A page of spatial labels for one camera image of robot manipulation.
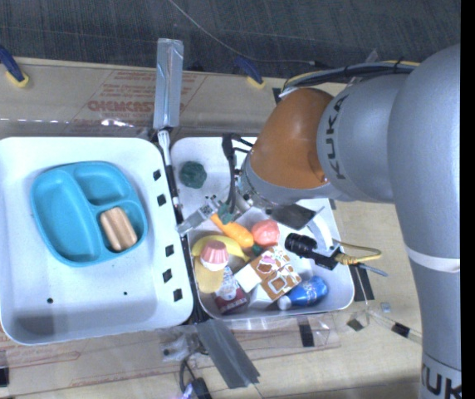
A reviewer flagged black block with thin wires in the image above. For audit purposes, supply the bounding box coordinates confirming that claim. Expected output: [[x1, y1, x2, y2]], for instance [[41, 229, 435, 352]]
[[189, 377, 213, 399]]

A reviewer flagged yellow rounded toy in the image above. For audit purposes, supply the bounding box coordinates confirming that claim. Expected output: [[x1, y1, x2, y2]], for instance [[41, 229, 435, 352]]
[[193, 258, 225, 294]]

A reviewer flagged pink toy fruit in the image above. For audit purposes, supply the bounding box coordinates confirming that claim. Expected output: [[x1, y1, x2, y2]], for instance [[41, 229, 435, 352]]
[[250, 219, 281, 248]]

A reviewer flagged black cylinder on white bracket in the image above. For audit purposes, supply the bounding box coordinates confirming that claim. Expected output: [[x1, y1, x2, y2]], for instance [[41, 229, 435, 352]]
[[284, 216, 343, 272]]

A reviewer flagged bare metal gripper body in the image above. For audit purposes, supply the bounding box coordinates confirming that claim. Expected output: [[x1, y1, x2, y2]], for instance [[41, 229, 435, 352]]
[[237, 183, 272, 218]]

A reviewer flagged orange toy carrot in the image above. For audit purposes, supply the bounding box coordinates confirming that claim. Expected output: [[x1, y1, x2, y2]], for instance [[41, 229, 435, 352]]
[[210, 209, 255, 249]]

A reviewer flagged red bottle with label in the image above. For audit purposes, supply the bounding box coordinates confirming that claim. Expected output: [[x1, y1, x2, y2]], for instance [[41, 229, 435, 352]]
[[213, 266, 250, 315]]

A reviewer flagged blue divided plate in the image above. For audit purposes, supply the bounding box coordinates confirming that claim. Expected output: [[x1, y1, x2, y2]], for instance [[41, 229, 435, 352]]
[[29, 160, 149, 268]]

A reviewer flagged brown and white carton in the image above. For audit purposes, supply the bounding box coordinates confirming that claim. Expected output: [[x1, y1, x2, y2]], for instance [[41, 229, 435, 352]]
[[233, 245, 303, 302]]

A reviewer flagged blue bottle white cap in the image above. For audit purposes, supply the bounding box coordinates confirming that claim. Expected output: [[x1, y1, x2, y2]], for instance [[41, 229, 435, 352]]
[[277, 275, 329, 311]]

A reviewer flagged white plastic tray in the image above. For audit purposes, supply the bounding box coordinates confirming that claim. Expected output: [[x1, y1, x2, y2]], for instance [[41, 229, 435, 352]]
[[0, 135, 194, 346], [169, 135, 355, 322]]

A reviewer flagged pink toy cupcake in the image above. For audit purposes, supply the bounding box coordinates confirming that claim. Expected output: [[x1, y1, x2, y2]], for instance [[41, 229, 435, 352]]
[[199, 239, 229, 272]]

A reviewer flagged green toy broccoli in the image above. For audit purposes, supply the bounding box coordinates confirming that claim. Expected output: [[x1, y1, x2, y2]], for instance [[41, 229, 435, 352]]
[[179, 160, 208, 190]]

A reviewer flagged yellow banana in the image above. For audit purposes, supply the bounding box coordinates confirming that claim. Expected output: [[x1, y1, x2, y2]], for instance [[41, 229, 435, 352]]
[[191, 234, 250, 264]]

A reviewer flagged brown cardboard board red print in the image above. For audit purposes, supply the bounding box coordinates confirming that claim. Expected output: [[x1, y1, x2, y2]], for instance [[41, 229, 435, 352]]
[[0, 56, 424, 398]]

